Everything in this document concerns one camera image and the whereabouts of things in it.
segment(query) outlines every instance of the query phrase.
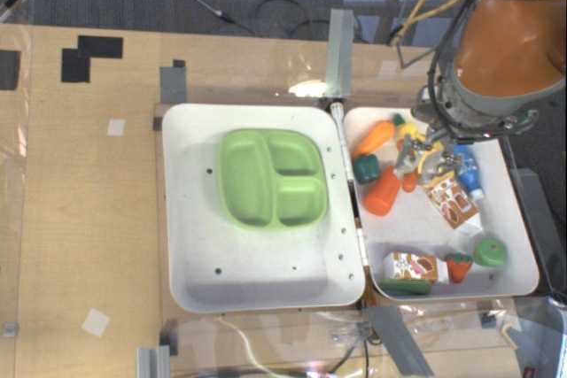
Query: blue bottle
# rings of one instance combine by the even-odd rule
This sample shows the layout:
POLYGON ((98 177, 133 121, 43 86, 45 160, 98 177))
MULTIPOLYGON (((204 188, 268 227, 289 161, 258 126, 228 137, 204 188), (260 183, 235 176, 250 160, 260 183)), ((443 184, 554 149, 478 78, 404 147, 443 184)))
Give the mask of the blue bottle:
POLYGON ((479 200, 485 196, 482 188, 478 186, 478 167, 477 163, 470 155, 466 145, 456 144, 453 147, 453 154, 462 155, 462 165, 455 171, 457 181, 462 188, 469 194, 472 200, 479 200))

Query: white tray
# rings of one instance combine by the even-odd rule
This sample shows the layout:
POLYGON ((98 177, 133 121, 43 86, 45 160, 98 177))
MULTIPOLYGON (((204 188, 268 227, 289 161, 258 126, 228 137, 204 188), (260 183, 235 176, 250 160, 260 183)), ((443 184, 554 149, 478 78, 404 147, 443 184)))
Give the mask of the white tray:
MULTIPOLYGON (((414 121, 409 110, 385 108, 357 108, 345 117, 346 139, 350 151, 380 120, 390 120, 399 113, 405 120, 414 121)), ((424 132, 426 125, 416 122, 424 132)), ((410 194, 400 190, 398 198, 384 217, 378 217, 364 209, 361 202, 370 185, 357 185, 361 223, 366 236, 369 261, 375 283, 384 279, 383 258, 392 251, 417 252, 444 258, 449 252, 472 255, 476 240, 492 236, 504 242, 508 259, 499 268, 473 265, 460 284, 434 284, 427 297, 391 297, 396 300, 439 300, 468 297, 505 297, 531 293, 537 286, 539 271, 532 246, 517 204, 506 164, 497 141, 477 143, 472 153, 478 162, 479 183, 485 197, 477 202, 485 232, 468 238, 455 232, 441 217, 425 195, 417 187, 410 194)), ((381 170, 392 165, 397 157, 394 140, 377 153, 381 170)))
POLYGON ((170 285, 191 312, 349 305, 364 274, 337 129, 307 107, 180 104, 163 120, 170 285), (329 210, 306 228, 262 231, 224 213, 216 174, 221 139, 242 128, 286 129, 322 156, 329 210))

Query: green plate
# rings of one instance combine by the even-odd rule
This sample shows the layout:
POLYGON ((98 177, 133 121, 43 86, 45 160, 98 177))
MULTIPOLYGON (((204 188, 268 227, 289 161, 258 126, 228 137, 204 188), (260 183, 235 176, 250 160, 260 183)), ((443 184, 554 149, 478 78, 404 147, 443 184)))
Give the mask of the green plate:
POLYGON ((306 136, 281 129, 240 129, 219 151, 224 211, 239 226, 313 225, 327 212, 321 155, 306 136))

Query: dark green object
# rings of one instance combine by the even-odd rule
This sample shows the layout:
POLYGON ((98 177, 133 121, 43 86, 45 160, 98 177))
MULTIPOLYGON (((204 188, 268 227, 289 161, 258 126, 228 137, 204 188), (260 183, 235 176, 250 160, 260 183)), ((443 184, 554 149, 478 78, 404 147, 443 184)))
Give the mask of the dark green object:
POLYGON ((413 293, 414 295, 429 295, 432 282, 402 279, 384 279, 378 285, 385 292, 413 293))
POLYGON ((465 263, 472 262, 472 257, 470 255, 461 254, 460 252, 456 252, 454 254, 447 254, 445 256, 445 261, 448 261, 450 258, 452 258, 455 263, 461 263, 462 261, 465 263))
POLYGON ((241 227, 306 227, 327 212, 321 155, 302 134, 233 131, 222 138, 218 167, 222 206, 241 227))
POLYGON ((359 184, 370 183, 380 176, 378 158, 375 155, 359 156, 353 161, 354 177, 359 184))
POLYGON ((475 245, 475 261, 482 266, 501 266, 508 256, 506 246, 494 238, 484 238, 475 245))
POLYGON ((396 113, 392 118, 392 123, 395 127, 398 127, 399 125, 403 125, 405 122, 406 121, 404 120, 404 118, 398 113, 396 113))

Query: wooden table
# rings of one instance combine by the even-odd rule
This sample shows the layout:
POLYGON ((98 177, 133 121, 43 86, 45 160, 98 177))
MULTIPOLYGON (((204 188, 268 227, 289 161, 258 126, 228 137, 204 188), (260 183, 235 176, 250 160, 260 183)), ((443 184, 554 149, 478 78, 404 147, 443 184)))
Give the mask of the wooden table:
MULTIPOLYGON (((4 342, 0 349, 0 374, 11 376, 13 366, 17 378, 132 377, 136 348, 157 346, 162 328, 152 130, 159 68, 174 59, 186 61, 190 100, 295 103, 287 89, 299 81, 323 80, 327 46, 55 27, 34 27, 33 38, 20 270, 19 276, 0 274, 0 284, 2 279, 19 283, 19 335, 15 362, 13 348, 4 342), (93 58, 90 83, 62 83, 61 50, 76 48, 78 35, 123 37, 123 58, 93 58), (111 120, 125 120, 123 135, 107 134, 111 120), (82 328, 91 309, 109 318, 100 337, 82 328)), ((354 45, 357 97, 411 104, 424 84, 423 67, 403 73, 396 61, 392 49, 354 45)), ((314 357, 328 351, 330 361, 344 352, 314 344, 317 333, 329 337, 329 326, 337 322, 312 312, 223 320, 188 314, 187 324, 193 333, 184 345, 188 350, 183 359, 172 359, 186 367, 191 361, 197 367, 249 359, 243 332, 250 333, 256 357, 275 367, 286 355, 269 347, 269 333, 287 351, 311 345, 314 357)), ((517 371, 513 350, 497 333, 473 330, 477 334, 458 351, 447 351, 457 334, 446 332, 426 354, 436 371, 445 368, 445 376, 470 376, 473 368, 479 376, 517 371)), ((372 351, 381 358, 378 368, 384 376, 397 376, 381 348, 372 351)))

